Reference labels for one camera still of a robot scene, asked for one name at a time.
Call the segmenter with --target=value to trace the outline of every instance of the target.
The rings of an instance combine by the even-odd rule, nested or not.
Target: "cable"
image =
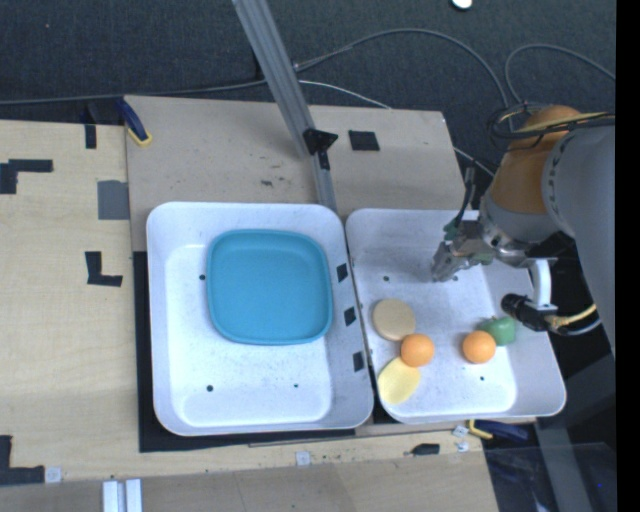
[[[602,324],[602,320],[600,318],[594,320],[591,324],[587,325],[586,327],[583,327],[582,329],[574,329],[574,330],[570,330],[570,329],[566,329],[566,328],[559,328],[559,329],[549,329],[550,332],[554,333],[554,334],[558,334],[559,336],[580,336],[582,334],[586,334],[588,332],[593,331],[596,327],[598,327],[600,324]]]
[[[578,322],[579,320],[587,318],[591,313],[595,311],[596,311],[596,305],[592,304],[581,313],[577,313],[575,315],[571,315],[571,316],[548,315],[548,316],[545,316],[544,319],[554,328],[565,327],[567,325]]]
[[[495,84],[496,88],[498,89],[498,91],[500,93],[500,96],[502,97],[502,102],[504,103],[505,107],[509,105],[509,100],[507,98],[507,95],[506,95],[503,87],[502,87],[502,84],[500,83],[500,80],[498,80],[498,77],[495,75],[495,73],[493,72],[491,67],[486,63],[486,61],[476,51],[474,51],[472,48],[470,48],[466,44],[462,43],[461,41],[458,41],[457,39],[454,39],[451,36],[448,36],[446,34],[442,34],[440,32],[435,32],[433,30],[424,29],[424,28],[397,28],[397,29],[390,29],[390,30],[383,30],[381,32],[376,32],[374,34],[365,36],[365,37],[363,37],[361,39],[358,39],[356,41],[348,43],[347,45],[345,45],[345,46],[343,46],[341,48],[338,48],[337,50],[335,50],[333,52],[327,53],[325,55],[321,55],[320,57],[315,57],[315,58],[313,58],[311,60],[308,60],[306,62],[294,64],[294,70],[296,70],[297,72],[306,71],[306,70],[308,70],[308,69],[310,69],[312,67],[315,67],[315,66],[317,66],[317,65],[319,65],[319,64],[321,64],[323,62],[326,62],[329,59],[332,59],[333,57],[336,57],[337,55],[340,55],[341,53],[344,53],[344,52],[347,52],[349,50],[352,50],[356,46],[359,46],[359,45],[364,44],[366,42],[372,41],[374,39],[378,39],[378,38],[383,37],[383,36],[389,36],[389,35],[394,35],[394,34],[426,34],[426,35],[438,37],[440,39],[444,39],[445,41],[453,43],[456,46],[458,46],[459,48],[462,48],[463,50],[468,52],[471,56],[473,56],[482,65],[482,67],[489,74],[489,76],[493,80],[493,83]]]
[[[366,101],[368,103],[373,103],[374,105],[377,105],[378,107],[382,107],[382,108],[386,108],[387,110],[393,110],[389,105],[385,105],[384,103],[380,103],[379,101],[376,100],[372,100],[371,98],[367,98],[366,96],[363,96],[362,94],[358,94],[357,92],[353,92],[350,91],[348,89],[343,89],[342,87],[338,87],[337,85],[331,85],[331,84],[325,84],[322,82],[312,82],[310,80],[298,80],[298,82],[300,82],[301,84],[305,84],[305,85],[317,85],[320,87],[327,87],[329,89],[333,89],[335,91],[340,91],[346,94],[350,94],[351,96],[354,96],[356,98],[359,98],[363,101]]]
[[[432,30],[427,30],[427,29],[420,29],[420,28],[399,28],[399,29],[391,29],[391,30],[384,30],[381,32],[377,32],[374,34],[371,34],[369,36],[363,37],[361,39],[358,39],[356,41],[353,41],[352,43],[349,43],[333,52],[321,55],[320,57],[315,57],[309,61],[306,61],[304,63],[301,64],[295,64],[293,65],[293,69],[296,73],[301,73],[304,71],[307,71],[315,66],[318,66],[319,64],[337,56],[340,55],[346,51],[349,51],[353,48],[355,48],[356,46],[359,46],[361,44],[364,44],[368,41],[371,41],[373,39],[377,39],[383,36],[388,36],[388,35],[393,35],[393,34],[403,34],[403,33],[417,33],[417,34],[426,34],[426,35],[431,35],[434,37],[439,37],[441,39],[444,39],[445,41],[449,41],[455,45],[457,45],[458,47],[462,48],[463,50],[465,50],[466,52],[468,52],[470,55],[472,55],[481,65],[482,67],[487,71],[487,73],[490,75],[490,77],[492,78],[495,86],[498,88],[498,91],[500,92],[500,96],[502,97],[502,101],[504,103],[505,106],[509,105],[509,101],[507,99],[507,95],[502,87],[502,84],[500,83],[500,81],[498,80],[498,77],[495,75],[495,73],[493,72],[493,70],[489,67],[489,65],[485,62],[485,60],[477,53],[475,52],[472,48],[468,47],[467,45],[465,45],[464,43],[446,35],[446,34],[441,34],[439,32],[434,32]],[[235,85],[226,85],[226,86],[214,86],[214,87],[205,87],[205,88],[200,88],[200,89],[182,89],[182,90],[173,90],[173,91],[160,91],[160,92],[138,92],[138,93],[122,93],[122,94],[101,94],[101,95],[87,95],[87,96],[71,96],[71,97],[64,97],[64,98],[40,98],[40,99],[32,99],[32,100],[4,100],[4,101],[0,101],[0,106],[18,106],[18,105],[37,105],[37,104],[45,104],[45,103],[65,103],[65,102],[73,102],[73,101],[95,101],[95,100],[108,100],[108,99],[116,99],[116,98],[121,98],[123,97],[125,94],[132,94],[132,95],[145,95],[145,96],[177,96],[177,95],[192,95],[192,94],[208,94],[208,93],[213,93],[213,92],[228,92],[228,91],[233,91],[233,90],[240,90],[240,89],[246,89],[246,88],[251,88],[251,87],[257,87],[257,86],[261,86],[261,85],[265,85],[267,83],[266,80],[253,80],[250,82],[245,82],[245,83],[240,83],[240,84],[235,84]]]
[[[0,107],[7,106],[19,106],[19,105],[38,105],[46,103],[68,103],[73,101],[96,101],[96,100],[114,100],[122,98],[126,95],[133,96],[177,96],[177,95],[191,95],[191,94],[206,94],[212,92],[227,92],[237,91],[241,89],[249,89],[251,87],[259,87],[266,85],[266,80],[253,80],[250,82],[243,82],[234,85],[219,85],[213,87],[205,87],[202,89],[182,89],[177,91],[157,91],[157,92],[127,92],[122,94],[96,94],[90,96],[68,96],[63,98],[37,98],[32,100],[2,100],[0,101]]]
[[[489,139],[491,140],[492,144],[495,147],[498,147],[496,139],[521,140],[536,138],[536,140],[529,146],[511,147],[506,151],[530,149],[539,144],[542,138],[549,133],[596,128],[598,126],[611,126],[615,124],[615,113],[592,112],[578,114],[576,116],[567,117],[564,119],[554,119],[547,123],[540,123],[515,131],[512,129],[500,128],[500,125],[504,121],[508,120],[511,122],[516,115],[531,115],[534,112],[542,110],[546,106],[547,105],[538,103],[529,104],[525,102],[523,104],[509,107],[492,114],[489,118],[489,121],[487,122],[487,131],[489,133]]]
[[[495,173],[490,170],[488,167],[486,167],[485,165],[481,164],[480,162],[478,162],[475,158],[473,158],[471,155],[465,153],[464,151],[462,151],[461,149],[458,148],[453,148],[453,150],[458,153],[460,156],[466,158],[467,160],[469,160],[473,165],[477,166],[479,169],[482,169],[485,173],[487,173],[491,178],[493,178],[495,176]]]
[[[504,78],[505,81],[507,82],[507,87],[509,87],[509,92],[511,92],[511,95],[516,99],[516,101],[518,103],[522,103],[522,99],[518,96],[518,94],[515,91],[515,88],[513,87],[512,83],[511,83],[511,78],[509,77],[509,66],[511,65],[511,61],[513,60],[513,58],[525,51],[525,50],[531,50],[531,49],[545,49],[545,50],[553,50],[553,51],[557,51],[557,52],[561,52],[561,53],[566,53],[567,55],[571,55],[572,57],[577,58],[578,60],[581,60],[582,62],[585,62],[586,64],[589,64],[590,66],[593,66],[594,68],[596,68],[598,71],[601,71],[602,73],[604,73],[607,77],[611,78],[612,80],[615,81],[616,76],[611,73],[610,71],[608,71],[607,69],[605,69],[604,67],[600,66],[600,64],[596,63],[595,61],[585,57],[584,55],[580,55],[579,53],[576,53],[572,50],[568,50],[567,48],[562,48],[561,46],[556,46],[553,44],[545,44],[545,43],[534,43],[534,44],[527,44],[525,46],[521,46],[520,48],[517,48],[516,50],[514,50],[513,52],[511,52],[511,54],[509,55],[509,57],[507,57],[507,60],[505,62],[504,65]]]
[[[453,227],[458,228],[460,223],[462,222],[462,217],[464,216],[464,212],[469,206],[471,199],[473,198],[476,192],[476,185],[474,183],[476,169],[475,167],[467,167],[464,173],[464,197],[462,199],[462,206],[458,211],[458,214],[453,219]]]

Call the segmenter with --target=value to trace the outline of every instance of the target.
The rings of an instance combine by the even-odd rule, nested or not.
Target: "blue clamp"
[[[116,110],[124,119],[125,124],[128,126],[127,132],[129,136],[135,141],[135,143],[140,147],[147,147],[151,144],[153,138],[151,134],[145,130],[142,121],[138,117],[138,114],[131,108],[124,99],[118,98],[116,100]]]

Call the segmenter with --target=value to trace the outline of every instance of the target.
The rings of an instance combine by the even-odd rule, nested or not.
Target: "black carpet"
[[[441,111],[454,146],[489,168],[504,148],[486,133],[497,109],[526,100],[615,111],[616,0],[476,0],[464,12],[448,0],[270,5],[291,59],[303,67],[353,41],[396,31],[299,77],[393,108]],[[5,0],[0,20],[2,119],[74,123],[90,115],[98,123],[118,123],[113,102],[124,94],[271,101],[265,86],[202,92],[256,79],[231,0]],[[303,90],[310,104],[371,106],[325,87]],[[461,167],[467,165],[459,158]],[[488,183],[483,179],[481,191]],[[563,275],[579,281],[575,255],[563,256]],[[569,307],[583,293],[569,285],[561,300]],[[603,332],[553,343],[565,377],[608,351]],[[615,406],[588,423],[572,430],[575,439],[615,449]]]

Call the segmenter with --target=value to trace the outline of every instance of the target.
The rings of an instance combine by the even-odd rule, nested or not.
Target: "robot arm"
[[[538,127],[563,125],[568,119],[578,120],[575,129],[539,135]],[[560,106],[529,118],[524,130],[538,135],[510,145],[482,198],[477,220],[454,220],[448,240],[433,258],[432,277],[455,279],[457,271],[494,259],[539,272],[540,261],[530,256],[532,250],[561,231],[575,240],[585,280],[615,351],[615,125],[609,118],[581,126],[584,119]],[[505,297],[503,309],[531,328],[547,327],[545,318],[554,313],[553,306],[515,297]]]

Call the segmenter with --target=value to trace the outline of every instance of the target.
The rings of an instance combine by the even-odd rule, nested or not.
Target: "black tape mark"
[[[351,307],[344,312],[344,323],[347,327],[349,327],[353,322],[356,321],[356,310]]]
[[[375,132],[349,130],[349,140],[354,151],[380,151]]]
[[[349,270],[347,269],[346,263],[343,263],[336,268],[336,272],[338,273],[338,282],[344,281],[349,276]]]
[[[87,149],[96,149],[98,147],[98,134],[95,124],[84,125],[84,147]]]
[[[438,455],[440,453],[439,444],[423,443],[411,450],[413,455]]]
[[[87,284],[97,284],[101,286],[121,286],[122,276],[102,275],[102,253],[98,251],[87,251],[84,253],[87,260],[87,270],[89,278]]]
[[[0,164],[0,194],[15,194],[18,172],[53,172],[53,160],[10,159]]]
[[[12,468],[10,456],[11,436],[0,436],[0,486],[44,482],[44,466]]]
[[[362,351],[353,354],[353,371],[359,372],[364,368],[364,356]]]

